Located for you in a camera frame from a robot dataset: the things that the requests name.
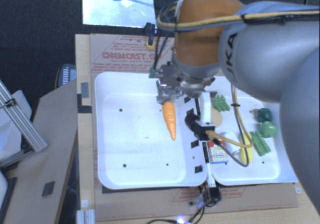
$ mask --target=orange carrot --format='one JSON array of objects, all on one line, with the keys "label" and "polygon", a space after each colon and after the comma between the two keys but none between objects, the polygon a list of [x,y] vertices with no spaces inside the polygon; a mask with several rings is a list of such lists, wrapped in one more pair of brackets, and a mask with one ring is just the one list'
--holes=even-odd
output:
[{"label": "orange carrot", "polygon": [[174,108],[175,105],[168,101],[162,106],[164,121],[173,140],[176,139],[176,110]]}]

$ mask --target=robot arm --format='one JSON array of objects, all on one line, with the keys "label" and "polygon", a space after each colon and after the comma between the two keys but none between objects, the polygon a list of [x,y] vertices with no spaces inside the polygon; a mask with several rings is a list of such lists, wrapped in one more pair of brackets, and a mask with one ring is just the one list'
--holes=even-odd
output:
[{"label": "robot arm", "polygon": [[199,98],[219,69],[251,96],[280,102],[287,154],[320,213],[319,7],[184,0],[166,21],[168,10],[158,28],[175,31],[175,44],[170,66],[157,73],[158,102]]}]

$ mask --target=cardboard sheet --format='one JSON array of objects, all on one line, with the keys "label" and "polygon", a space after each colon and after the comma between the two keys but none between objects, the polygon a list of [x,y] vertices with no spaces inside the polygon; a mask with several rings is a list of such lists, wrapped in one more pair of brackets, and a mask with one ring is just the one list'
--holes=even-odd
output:
[{"label": "cardboard sheet", "polygon": [[[146,37],[130,35],[92,34],[91,95],[94,148],[95,213],[97,221],[155,218],[191,215],[196,212],[189,200],[199,195],[198,188],[108,190],[97,176],[97,132],[94,80],[104,71],[148,73],[153,63],[153,51],[145,47]],[[159,65],[170,60],[173,39],[169,39]],[[297,207],[292,184],[267,184],[221,188],[222,200],[206,213],[249,211]]]}]

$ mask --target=yellow cable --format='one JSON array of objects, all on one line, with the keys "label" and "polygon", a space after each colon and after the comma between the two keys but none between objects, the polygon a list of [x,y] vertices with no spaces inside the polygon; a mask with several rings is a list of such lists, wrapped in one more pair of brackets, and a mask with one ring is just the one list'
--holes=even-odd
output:
[{"label": "yellow cable", "polygon": [[245,135],[247,136],[247,138],[248,138],[248,140],[249,140],[249,142],[250,142],[250,144],[242,144],[242,143],[239,143],[239,142],[235,142],[234,140],[231,140],[231,139],[229,139],[229,138],[227,138],[227,137],[224,137],[224,136],[221,136],[220,134],[218,134],[218,133],[216,133],[215,131],[212,131],[212,130],[208,130],[208,131],[206,131],[205,133],[209,136],[209,138],[216,138],[216,139],[221,139],[221,140],[223,140],[223,141],[226,141],[226,142],[229,142],[229,143],[232,143],[232,144],[234,144],[234,145],[237,145],[237,146],[239,146],[239,147],[241,147],[241,148],[251,148],[254,144],[253,144],[253,142],[252,142],[252,139],[251,139],[251,136],[250,136],[250,134],[247,132],[247,130],[246,130],[246,128],[245,128],[245,125],[244,125],[244,123],[243,123],[243,121],[242,121],[242,118],[241,118],[241,115],[240,115],[240,112],[239,112],[239,109],[238,109],[238,106],[237,106],[237,104],[238,104],[238,99],[237,99],[237,91],[236,91],[236,88],[234,88],[234,104],[235,104],[235,111],[236,111],[236,115],[238,116],[238,119],[239,119],[239,122],[240,122],[240,124],[241,124],[241,127],[242,127],[242,129],[243,129],[243,131],[244,131],[244,133],[245,133]]},{"label": "yellow cable", "polygon": [[188,27],[196,27],[214,23],[221,22],[234,22],[234,21],[242,21],[242,20],[253,20],[253,19],[262,19],[262,18],[270,18],[279,15],[314,15],[320,14],[320,10],[304,10],[304,11],[283,11],[283,12],[268,12],[268,13],[255,13],[255,14],[245,14],[241,15],[230,15],[230,16],[222,16],[217,18],[206,19],[202,21],[196,22],[185,22],[185,23],[167,23],[162,22],[160,20],[160,16],[157,17],[156,21],[158,25],[167,28],[188,28]]}]

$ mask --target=white plastic tray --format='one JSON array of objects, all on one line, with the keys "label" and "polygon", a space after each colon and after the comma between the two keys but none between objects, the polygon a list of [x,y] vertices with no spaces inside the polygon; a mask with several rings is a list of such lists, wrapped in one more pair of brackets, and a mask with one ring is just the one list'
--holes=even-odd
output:
[{"label": "white plastic tray", "polygon": [[[216,77],[208,91],[217,91],[231,104],[231,87],[225,77]],[[147,74],[105,72],[95,80],[98,145],[98,176],[110,189],[197,186],[207,176],[202,147],[191,148],[196,138],[185,125],[186,112],[195,102],[175,104],[176,141],[172,141],[156,102],[156,80]],[[271,152],[260,157],[253,150],[253,162],[244,168],[229,158],[227,165],[212,164],[211,172],[226,186],[297,182],[279,129],[279,105],[263,103],[237,91],[240,113],[247,130],[259,130],[256,110],[267,107],[278,132],[266,142]],[[218,133],[240,136],[234,112],[221,112]],[[203,171],[195,173],[195,167]]]},{"label": "white plastic tray", "polygon": [[[95,79],[98,177],[110,189],[189,187],[207,176],[202,147],[185,125],[194,101],[176,104],[176,140],[148,74],[105,72]],[[202,166],[202,172],[195,172]]]},{"label": "white plastic tray", "polygon": [[[230,83],[225,77],[216,77],[216,80],[206,90],[217,91],[223,95],[227,104],[232,104]],[[257,110],[268,108],[272,113],[272,123],[277,126],[278,131],[272,138],[265,138],[271,152],[260,157],[253,149],[252,163],[248,167],[238,165],[229,158],[227,164],[212,164],[211,172],[214,179],[226,186],[252,185],[266,183],[297,182],[298,179],[289,162],[280,130],[279,108],[276,103],[261,102],[244,92],[237,90],[237,100],[240,105],[239,111],[248,132],[259,131],[260,123],[256,120]],[[234,115],[234,110],[221,112],[223,121],[216,132],[234,132],[238,138],[240,133]]]}]

